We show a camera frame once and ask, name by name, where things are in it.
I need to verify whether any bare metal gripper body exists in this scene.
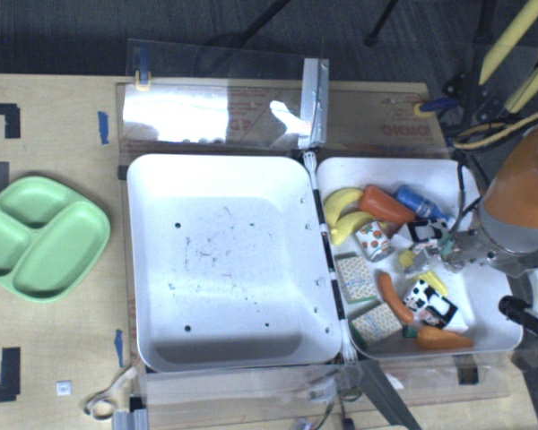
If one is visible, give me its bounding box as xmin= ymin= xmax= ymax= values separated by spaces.
xmin=439 ymin=228 xmax=538 ymax=280

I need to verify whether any black and white cow carton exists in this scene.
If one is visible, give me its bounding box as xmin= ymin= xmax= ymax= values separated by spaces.
xmin=404 ymin=217 xmax=450 ymax=244
xmin=401 ymin=278 xmax=470 ymax=333

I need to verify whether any yellow corn cob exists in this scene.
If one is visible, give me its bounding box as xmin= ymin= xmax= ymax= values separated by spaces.
xmin=413 ymin=270 xmax=449 ymax=297

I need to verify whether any orange sausage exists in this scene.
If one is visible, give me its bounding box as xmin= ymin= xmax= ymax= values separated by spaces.
xmin=377 ymin=271 xmax=415 ymax=325

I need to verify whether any white can with orange print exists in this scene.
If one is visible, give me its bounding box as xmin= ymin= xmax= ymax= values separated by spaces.
xmin=354 ymin=220 xmax=395 ymax=262

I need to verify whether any blue plastic bottle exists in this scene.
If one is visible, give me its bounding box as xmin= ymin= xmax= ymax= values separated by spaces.
xmin=394 ymin=184 xmax=452 ymax=221

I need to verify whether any white plastic tray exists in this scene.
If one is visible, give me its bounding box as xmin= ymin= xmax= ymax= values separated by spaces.
xmin=126 ymin=152 xmax=344 ymax=373
xmin=315 ymin=156 xmax=524 ymax=361

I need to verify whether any yellow patterned flat box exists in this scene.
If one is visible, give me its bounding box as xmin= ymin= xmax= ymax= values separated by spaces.
xmin=335 ymin=253 xmax=380 ymax=305
xmin=349 ymin=301 xmax=405 ymax=349

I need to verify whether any orange plastic bottle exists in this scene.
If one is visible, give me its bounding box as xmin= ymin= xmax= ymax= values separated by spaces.
xmin=357 ymin=185 xmax=417 ymax=226

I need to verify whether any yellow banana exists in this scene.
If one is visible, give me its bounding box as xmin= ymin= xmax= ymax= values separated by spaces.
xmin=323 ymin=186 xmax=365 ymax=230
xmin=329 ymin=210 xmax=378 ymax=247

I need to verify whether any orange carrot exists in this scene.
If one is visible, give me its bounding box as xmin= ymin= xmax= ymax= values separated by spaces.
xmin=401 ymin=324 xmax=475 ymax=350

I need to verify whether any green divided plate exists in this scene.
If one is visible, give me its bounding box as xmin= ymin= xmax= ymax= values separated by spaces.
xmin=0 ymin=175 xmax=112 ymax=305

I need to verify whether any black cylinder on white bracket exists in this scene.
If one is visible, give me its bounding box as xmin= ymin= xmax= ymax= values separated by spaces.
xmin=497 ymin=267 xmax=538 ymax=336

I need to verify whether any beige strap loop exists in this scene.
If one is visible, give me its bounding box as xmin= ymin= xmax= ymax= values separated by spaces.
xmin=83 ymin=365 xmax=139 ymax=421

